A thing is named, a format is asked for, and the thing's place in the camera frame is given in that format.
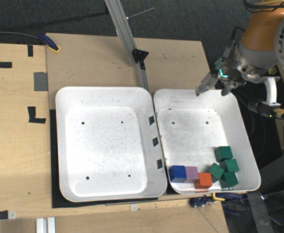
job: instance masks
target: red cube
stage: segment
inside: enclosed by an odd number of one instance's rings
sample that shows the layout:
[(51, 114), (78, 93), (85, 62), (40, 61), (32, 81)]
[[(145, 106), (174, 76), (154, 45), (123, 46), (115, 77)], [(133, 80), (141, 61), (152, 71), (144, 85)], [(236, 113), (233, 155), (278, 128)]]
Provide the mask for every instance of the red cube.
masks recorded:
[(210, 173), (198, 173), (199, 179), (195, 182), (195, 188), (199, 190), (209, 189), (213, 182)]

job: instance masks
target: green cube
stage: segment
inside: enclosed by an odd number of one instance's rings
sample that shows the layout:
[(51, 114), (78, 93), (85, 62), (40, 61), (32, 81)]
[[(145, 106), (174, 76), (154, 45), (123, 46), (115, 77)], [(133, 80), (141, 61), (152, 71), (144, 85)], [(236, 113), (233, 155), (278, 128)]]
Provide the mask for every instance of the green cube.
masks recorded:
[(227, 159), (219, 164), (226, 172), (238, 172), (239, 167), (235, 159)]
[(224, 172), (219, 182), (221, 188), (231, 188), (239, 184), (235, 172)]
[(233, 153), (231, 152), (231, 148), (229, 146), (219, 147), (215, 149), (214, 153), (217, 162), (233, 158)]
[(215, 183), (216, 181), (218, 181), (221, 178), (221, 176), (223, 175), (225, 170), (222, 167), (220, 167), (218, 164), (213, 163), (210, 166), (208, 172), (212, 176), (212, 182)]

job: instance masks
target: green light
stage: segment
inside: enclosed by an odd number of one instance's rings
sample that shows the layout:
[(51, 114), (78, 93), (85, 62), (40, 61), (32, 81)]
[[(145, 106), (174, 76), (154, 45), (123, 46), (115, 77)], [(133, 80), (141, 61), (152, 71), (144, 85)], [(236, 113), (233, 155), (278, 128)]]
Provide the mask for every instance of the green light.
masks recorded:
[(219, 70), (219, 72), (220, 72), (220, 74), (221, 74), (221, 76), (222, 76), (223, 78), (228, 78), (228, 75), (224, 75), (224, 74), (223, 74), (223, 71), (222, 71), (221, 69)]

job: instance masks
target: blue block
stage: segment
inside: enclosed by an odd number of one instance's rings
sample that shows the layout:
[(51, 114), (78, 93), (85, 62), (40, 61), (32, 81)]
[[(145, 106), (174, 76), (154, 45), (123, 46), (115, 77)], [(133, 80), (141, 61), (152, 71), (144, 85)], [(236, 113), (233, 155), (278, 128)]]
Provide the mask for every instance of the blue block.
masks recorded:
[(173, 183), (183, 183), (186, 180), (185, 166), (172, 166), (169, 169), (170, 180)]

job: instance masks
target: purple cube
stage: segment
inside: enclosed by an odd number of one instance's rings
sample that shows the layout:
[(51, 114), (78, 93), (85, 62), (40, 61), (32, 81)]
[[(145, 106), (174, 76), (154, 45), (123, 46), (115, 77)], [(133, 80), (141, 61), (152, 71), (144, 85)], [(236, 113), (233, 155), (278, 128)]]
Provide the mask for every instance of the purple cube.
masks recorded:
[(198, 168), (196, 166), (185, 166), (186, 180), (183, 183), (194, 183), (199, 179)]

